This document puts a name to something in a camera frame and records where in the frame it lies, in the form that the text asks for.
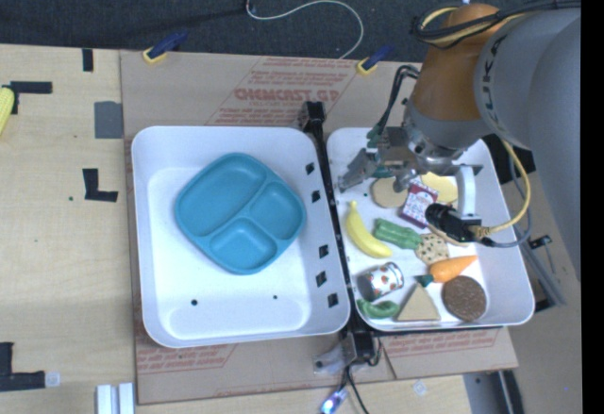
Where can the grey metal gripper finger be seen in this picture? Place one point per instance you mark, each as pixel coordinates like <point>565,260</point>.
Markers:
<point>355,170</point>
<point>406,178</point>

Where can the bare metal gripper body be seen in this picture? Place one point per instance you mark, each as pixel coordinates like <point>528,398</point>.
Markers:
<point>401,145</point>

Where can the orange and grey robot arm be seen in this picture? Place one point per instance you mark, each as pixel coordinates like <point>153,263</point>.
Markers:
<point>528,87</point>

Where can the tan round bread slice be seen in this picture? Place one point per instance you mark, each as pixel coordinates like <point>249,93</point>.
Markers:
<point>384,195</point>

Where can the thin black rod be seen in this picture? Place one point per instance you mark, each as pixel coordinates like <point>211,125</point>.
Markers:
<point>326,167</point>

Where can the yellow round slice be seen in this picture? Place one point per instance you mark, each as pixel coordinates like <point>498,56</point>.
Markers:
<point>446,188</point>

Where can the yellow banana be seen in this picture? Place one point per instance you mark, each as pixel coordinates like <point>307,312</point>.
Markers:
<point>363,233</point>

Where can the tan chocolate chip biscuit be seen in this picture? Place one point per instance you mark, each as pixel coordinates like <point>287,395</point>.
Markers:
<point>433,251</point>

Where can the orange carrot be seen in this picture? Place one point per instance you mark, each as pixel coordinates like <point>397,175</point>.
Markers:
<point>450,268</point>

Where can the white can strawberry print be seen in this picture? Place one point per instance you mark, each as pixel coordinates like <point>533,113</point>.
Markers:
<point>386,280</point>

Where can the blue divided plate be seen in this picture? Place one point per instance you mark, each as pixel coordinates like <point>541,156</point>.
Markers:
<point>236,209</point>

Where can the tan triangular wedge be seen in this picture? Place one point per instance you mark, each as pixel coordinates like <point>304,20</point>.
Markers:
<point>419,308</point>

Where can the brown round biscuit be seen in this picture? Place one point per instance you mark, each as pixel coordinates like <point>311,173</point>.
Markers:
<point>464,298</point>

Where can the green curved pepper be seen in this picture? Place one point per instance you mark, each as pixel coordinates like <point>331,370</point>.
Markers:
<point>377,309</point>

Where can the white plastic tray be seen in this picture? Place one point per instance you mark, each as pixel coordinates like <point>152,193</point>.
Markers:
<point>505,280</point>
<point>165,261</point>

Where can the brown cardboard board red print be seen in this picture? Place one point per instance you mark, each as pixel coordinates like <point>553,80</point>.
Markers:
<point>189,87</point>

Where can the yellow corn cob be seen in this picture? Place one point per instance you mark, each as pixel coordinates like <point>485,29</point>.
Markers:
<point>5,108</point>

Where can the black cylinder on white bracket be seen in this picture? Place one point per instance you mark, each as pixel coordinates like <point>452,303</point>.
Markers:
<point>448,218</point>

